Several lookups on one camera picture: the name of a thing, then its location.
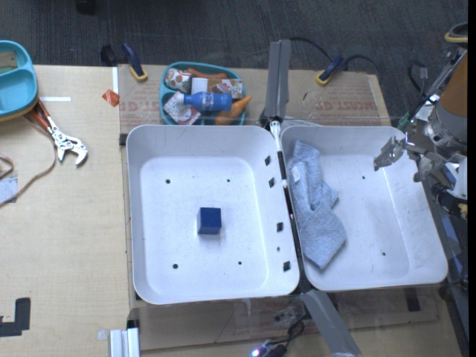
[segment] blue block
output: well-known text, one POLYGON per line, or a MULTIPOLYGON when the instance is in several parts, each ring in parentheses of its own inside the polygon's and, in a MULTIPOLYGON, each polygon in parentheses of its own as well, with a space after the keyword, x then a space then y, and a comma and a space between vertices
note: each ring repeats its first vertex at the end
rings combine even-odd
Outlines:
POLYGON ((199 234, 217 235, 222 228, 222 209, 200 208, 196 223, 199 234))

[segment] teal container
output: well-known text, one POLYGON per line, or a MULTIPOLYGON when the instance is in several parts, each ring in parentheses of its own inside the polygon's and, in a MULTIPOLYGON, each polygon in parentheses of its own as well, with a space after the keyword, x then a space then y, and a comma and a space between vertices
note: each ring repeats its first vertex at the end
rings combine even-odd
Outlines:
POLYGON ((16 42, 0 40, 0 54, 10 52, 16 58, 16 68, 0 70, 0 122, 26 114, 38 95, 35 69, 28 52, 16 42))
MULTIPOLYGON (((160 92, 158 95, 158 107, 161 110, 161 117, 166 124, 177 124, 171 117, 168 115, 164 110, 164 105, 167 101, 176 93, 176 90, 172 90, 167 87, 164 83, 164 79, 167 76, 167 72, 170 68, 177 68, 178 70, 187 70, 188 68, 194 68, 197 71, 200 71, 205 74, 218 74, 218 73, 226 73, 228 78, 231 79, 238 79, 241 80, 241 77, 235 73, 234 71, 230 70, 229 68, 223 68, 221 66, 209 65, 207 63, 200 63, 200 62, 175 62, 171 65, 168 65, 167 68, 164 70, 161 78, 161 87, 160 92)), ((242 95, 243 97, 246 96, 245 86, 242 87, 242 95)), ((212 112, 210 116, 206 118, 200 117, 193 125, 194 126, 205 126, 208 124, 214 125, 215 119, 214 116, 216 112, 212 112)), ((242 114, 236 118, 230 125, 231 126, 242 126, 245 122, 246 117, 246 110, 242 112, 242 114)))

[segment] dark floor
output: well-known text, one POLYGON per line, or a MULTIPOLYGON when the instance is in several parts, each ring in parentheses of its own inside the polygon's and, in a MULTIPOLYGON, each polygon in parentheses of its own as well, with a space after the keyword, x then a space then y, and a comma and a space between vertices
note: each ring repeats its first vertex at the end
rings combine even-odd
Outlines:
MULTIPOLYGON (((144 64, 208 62, 232 68, 267 68, 272 41, 301 36, 331 57, 363 54, 382 72, 390 116, 413 107, 418 91, 409 60, 428 66, 429 82, 455 45, 450 27, 468 21, 469 0, 97 0, 93 16, 75 0, 0 0, 0 38, 23 44, 33 62, 100 65, 110 43, 120 56, 130 42, 144 64)), ((293 45, 291 68, 320 70, 329 61, 311 45, 293 45)), ((375 73, 365 60, 350 70, 375 73)))

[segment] gray towel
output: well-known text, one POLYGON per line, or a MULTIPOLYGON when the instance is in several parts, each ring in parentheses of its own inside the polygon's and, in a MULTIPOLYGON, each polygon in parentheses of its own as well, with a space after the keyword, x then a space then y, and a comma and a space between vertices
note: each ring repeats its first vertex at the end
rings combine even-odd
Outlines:
POLYGON ((289 171, 303 253, 323 269, 347 238, 341 220, 332 211, 338 193, 322 181, 319 151, 302 141, 296 142, 289 171))

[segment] brown cord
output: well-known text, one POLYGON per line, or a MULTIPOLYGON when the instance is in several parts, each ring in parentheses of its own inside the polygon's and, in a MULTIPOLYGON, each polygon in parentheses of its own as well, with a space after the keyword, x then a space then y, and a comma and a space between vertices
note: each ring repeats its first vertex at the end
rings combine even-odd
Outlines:
MULTIPOLYGON (((36 124, 33 124, 32 122, 29 121, 29 123, 31 123, 33 125, 33 127, 35 127, 35 129, 39 130, 43 135, 47 135, 49 138, 50 138, 50 135, 47 134, 45 131, 43 131, 42 129, 39 128, 39 126, 37 126, 36 124)), ((11 200, 13 199, 17 199, 18 197, 20 197, 27 189, 28 187, 30 187, 30 185, 32 185, 36 180, 40 179, 41 177, 49 174, 49 172, 52 171, 52 169, 54 168, 54 165, 56 164, 57 162, 57 154, 55 152, 55 147, 54 147, 54 144, 53 144, 53 152, 54 152, 54 159, 53 159, 53 163, 51 163, 51 165, 46 169, 46 170, 43 170, 42 172, 38 173, 37 175, 33 176, 29 182, 27 182, 25 184, 25 186, 20 189, 18 192, 16 192, 16 194, 14 194, 13 196, 11 196, 10 198, 0 202, 0 208, 5 205, 6 203, 10 202, 11 200)), ((9 173, 11 173, 13 171, 13 168, 14 168, 14 164, 13 164, 13 160, 11 158, 9 158, 8 156, 6 155, 3 155, 0 153, 0 159, 5 161, 7 164, 10 165, 10 168, 4 172, 0 172, 0 179, 4 178, 6 175, 8 175, 9 173)))

